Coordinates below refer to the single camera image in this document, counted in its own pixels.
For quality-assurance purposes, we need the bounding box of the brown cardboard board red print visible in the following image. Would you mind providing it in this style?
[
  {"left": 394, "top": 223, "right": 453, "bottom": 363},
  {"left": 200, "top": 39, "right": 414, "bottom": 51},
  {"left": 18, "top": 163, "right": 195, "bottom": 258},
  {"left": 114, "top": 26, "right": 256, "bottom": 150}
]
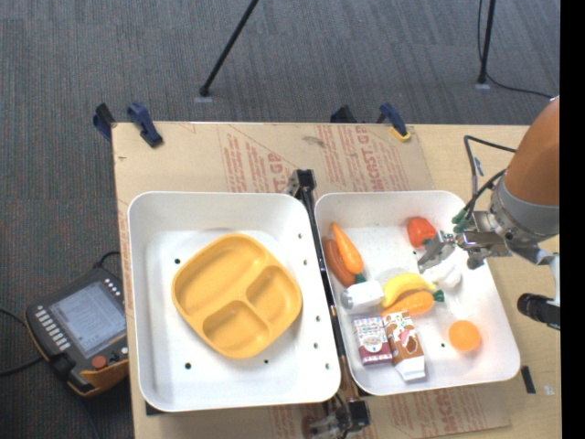
[{"left": 111, "top": 121, "right": 514, "bottom": 439}]

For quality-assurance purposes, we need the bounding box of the white lumpy toy food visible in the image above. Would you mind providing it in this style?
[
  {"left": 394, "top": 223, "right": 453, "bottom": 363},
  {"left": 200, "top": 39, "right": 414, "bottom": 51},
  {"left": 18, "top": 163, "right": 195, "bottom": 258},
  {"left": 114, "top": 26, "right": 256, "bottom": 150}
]
[{"left": 428, "top": 247, "right": 464, "bottom": 290}]

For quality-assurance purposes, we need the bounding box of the purple and white carton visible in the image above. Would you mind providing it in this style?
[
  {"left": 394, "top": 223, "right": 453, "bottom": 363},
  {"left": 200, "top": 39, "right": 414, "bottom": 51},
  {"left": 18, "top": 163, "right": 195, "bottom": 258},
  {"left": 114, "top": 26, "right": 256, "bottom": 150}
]
[{"left": 351, "top": 316, "right": 395, "bottom": 367}]

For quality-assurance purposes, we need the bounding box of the yellow divided plate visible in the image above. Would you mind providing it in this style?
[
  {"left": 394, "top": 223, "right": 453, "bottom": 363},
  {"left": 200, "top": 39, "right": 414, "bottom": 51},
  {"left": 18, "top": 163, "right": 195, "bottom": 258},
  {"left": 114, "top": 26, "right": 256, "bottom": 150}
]
[{"left": 171, "top": 232, "right": 304, "bottom": 361}]

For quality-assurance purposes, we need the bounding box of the brown and white carton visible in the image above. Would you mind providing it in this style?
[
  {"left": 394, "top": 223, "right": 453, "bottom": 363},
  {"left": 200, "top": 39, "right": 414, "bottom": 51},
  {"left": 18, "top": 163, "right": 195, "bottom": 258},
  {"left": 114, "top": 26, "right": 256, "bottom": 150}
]
[{"left": 382, "top": 310, "right": 428, "bottom": 382}]

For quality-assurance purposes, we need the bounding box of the black stand leg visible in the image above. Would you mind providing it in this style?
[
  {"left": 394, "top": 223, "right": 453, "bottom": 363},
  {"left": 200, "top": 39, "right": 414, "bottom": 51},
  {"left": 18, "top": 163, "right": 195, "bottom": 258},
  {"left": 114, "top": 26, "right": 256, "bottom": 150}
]
[
  {"left": 476, "top": 0, "right": 502, "bottom": 86},
  {"left": 198, "top": 0, "right": 271, "bottom": 98}
]

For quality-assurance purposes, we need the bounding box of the red bell pepper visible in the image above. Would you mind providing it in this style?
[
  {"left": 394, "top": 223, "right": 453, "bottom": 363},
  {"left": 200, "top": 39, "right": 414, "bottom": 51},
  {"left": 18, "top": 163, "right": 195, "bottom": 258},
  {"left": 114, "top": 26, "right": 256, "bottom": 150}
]
[{"left": 406, "top": 216, "right": 439, "bottom": 250}]

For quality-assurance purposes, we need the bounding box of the orange sausage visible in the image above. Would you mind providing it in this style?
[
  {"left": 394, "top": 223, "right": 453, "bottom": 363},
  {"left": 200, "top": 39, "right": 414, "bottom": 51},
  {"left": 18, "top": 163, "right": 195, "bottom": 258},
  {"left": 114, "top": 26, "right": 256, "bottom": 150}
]
[{"left": 322, "top": 238, "right": 357, "bottom": 288}]

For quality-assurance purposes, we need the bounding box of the orange ball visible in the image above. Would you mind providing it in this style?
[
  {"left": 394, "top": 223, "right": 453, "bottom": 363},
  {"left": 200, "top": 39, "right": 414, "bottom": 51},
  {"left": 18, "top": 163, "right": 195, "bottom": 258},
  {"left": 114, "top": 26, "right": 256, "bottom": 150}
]
[{"left": 447, "top": 319, "right": 483, "bottom": 353}]

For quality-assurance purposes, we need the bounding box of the yellow banana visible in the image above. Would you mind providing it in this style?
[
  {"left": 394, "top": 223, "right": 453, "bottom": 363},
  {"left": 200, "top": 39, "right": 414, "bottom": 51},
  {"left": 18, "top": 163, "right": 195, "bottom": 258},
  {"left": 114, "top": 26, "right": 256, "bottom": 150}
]
[{"left": 381, "top": 272, "right": 438, "bottom": 309}]

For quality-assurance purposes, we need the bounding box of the black cylinder on white bracket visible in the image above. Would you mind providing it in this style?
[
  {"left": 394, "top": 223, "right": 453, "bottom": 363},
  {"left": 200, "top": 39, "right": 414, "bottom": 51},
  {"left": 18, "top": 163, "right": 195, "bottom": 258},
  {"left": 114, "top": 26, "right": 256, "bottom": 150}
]
[{"left": 516, "top": 243, "right": 561, "bottom": 332}]

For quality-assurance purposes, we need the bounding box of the white can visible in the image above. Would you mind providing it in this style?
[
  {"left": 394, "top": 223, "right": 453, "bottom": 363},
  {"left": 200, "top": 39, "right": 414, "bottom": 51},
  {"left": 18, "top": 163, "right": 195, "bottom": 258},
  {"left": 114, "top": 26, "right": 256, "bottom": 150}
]
[{"left": 339, "top": 280, "right": 386, "bottom": 316}]

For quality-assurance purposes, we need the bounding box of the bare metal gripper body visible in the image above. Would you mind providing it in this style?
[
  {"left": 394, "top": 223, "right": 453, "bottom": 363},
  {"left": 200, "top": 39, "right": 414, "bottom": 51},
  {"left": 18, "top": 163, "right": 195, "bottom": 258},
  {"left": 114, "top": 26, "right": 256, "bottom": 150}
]
[{"left": 455, "top": 209, "right": 523, "bottom": 258}]

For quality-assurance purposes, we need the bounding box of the black block with thin wires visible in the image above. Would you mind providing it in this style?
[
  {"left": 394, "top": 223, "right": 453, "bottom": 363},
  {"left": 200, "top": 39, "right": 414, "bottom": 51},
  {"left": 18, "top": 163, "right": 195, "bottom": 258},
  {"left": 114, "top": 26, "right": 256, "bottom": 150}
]
[
  {"left": 286, "top": 168, "right": 318, "bottom": 199},
  {"left": 303, "top": 398, "right": 372, "bottom": 439}
]

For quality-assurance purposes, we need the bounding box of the white plastic tray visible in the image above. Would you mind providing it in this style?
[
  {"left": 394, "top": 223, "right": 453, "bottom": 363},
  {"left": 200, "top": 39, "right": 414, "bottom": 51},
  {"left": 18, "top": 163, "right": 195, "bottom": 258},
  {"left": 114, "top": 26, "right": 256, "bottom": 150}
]
[
  {"left": 126, "top": 191, "right": 343, "bottom": 413},
  {"left": 314, "top": 189, "right": 522, "bottom": 397}
]

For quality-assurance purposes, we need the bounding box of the orange carrot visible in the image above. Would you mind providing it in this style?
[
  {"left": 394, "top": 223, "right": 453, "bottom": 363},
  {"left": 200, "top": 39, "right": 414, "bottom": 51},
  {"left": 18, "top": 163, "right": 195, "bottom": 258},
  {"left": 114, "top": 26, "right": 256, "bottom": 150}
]
[
  {"left": 330, "top": 221, "right": 367, "bottom": 284},
  {"left": 380, "top": 288, "right": 446, "bottom": 318}
]

